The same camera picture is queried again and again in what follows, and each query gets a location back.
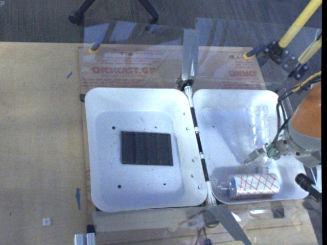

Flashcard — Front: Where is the brown cardboard board red print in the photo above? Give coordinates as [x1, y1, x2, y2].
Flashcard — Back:
[78, 43, 315, 239]

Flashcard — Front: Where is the clear bottle red lattice label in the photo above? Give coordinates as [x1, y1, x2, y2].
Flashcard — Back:
[217, 173, 281, 199]

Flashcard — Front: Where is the clear plastic bottle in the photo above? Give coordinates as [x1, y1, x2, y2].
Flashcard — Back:
[245, 105, 272, 175]

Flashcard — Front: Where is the black chair base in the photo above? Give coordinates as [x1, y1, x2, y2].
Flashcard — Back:
[68, 0, 159, 26]

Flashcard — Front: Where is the white plastic tray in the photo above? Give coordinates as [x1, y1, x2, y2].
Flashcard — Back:
[84, 87, 208, 213]
[192, 88, 310, 205]

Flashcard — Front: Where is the black cylinder on white bracket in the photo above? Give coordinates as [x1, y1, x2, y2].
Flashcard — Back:
[294, 166, 322, 203]

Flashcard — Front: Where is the black ridged square pad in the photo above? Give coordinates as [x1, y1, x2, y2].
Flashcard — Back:
[121, 131, 174, 166]

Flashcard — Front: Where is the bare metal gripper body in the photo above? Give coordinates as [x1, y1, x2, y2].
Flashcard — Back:
[272, 138, 322, 168]

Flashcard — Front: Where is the thin black and white rod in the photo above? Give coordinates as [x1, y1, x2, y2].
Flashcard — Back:
[183, 85, 217, 206]

